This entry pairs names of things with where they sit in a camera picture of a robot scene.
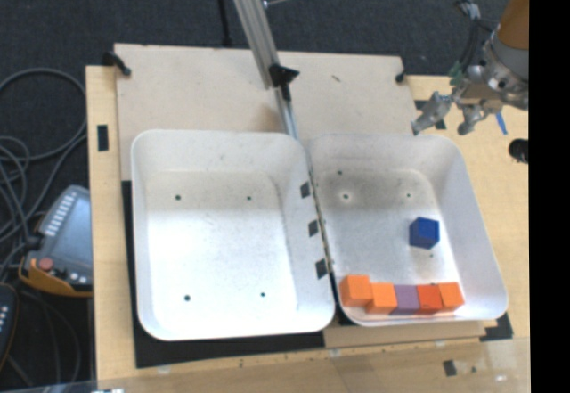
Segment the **toy block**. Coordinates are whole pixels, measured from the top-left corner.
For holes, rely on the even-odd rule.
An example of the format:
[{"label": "toy block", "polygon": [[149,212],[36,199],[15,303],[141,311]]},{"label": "toy block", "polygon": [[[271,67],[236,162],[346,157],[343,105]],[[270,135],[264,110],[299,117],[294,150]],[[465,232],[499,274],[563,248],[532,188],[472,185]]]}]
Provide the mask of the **toy block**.
[{"label": "toy block", "polygon": [[348,307],[366,306],[372,300],[371,280],[364,274],[349,274],[340,283],[340,299]]},{"label": "toy block", "polygon": [[415,285],[395,285],[396,308],[390,315],[412,315],[419,309],[418,289]]},{"label": "toy block", "polygon": [[367,314],[390,314],[398,306],[394,285],[390,282],[372,284],[372,300],[366,305]]},{"label": "toy block", "polygon": [[457,282],[442,282],[437,284],[442,297],[442,311],[454,311],[465,304],[461,287]]},{"label": "toy block", "polygon": [[439,222],[418,217],[410,225],[410,245],[431,249],[439,242]]},{"label": "toy block", "polygon": [[418,285],[419,309],[416,315],[432,315],[444,307],[437,285]]}]

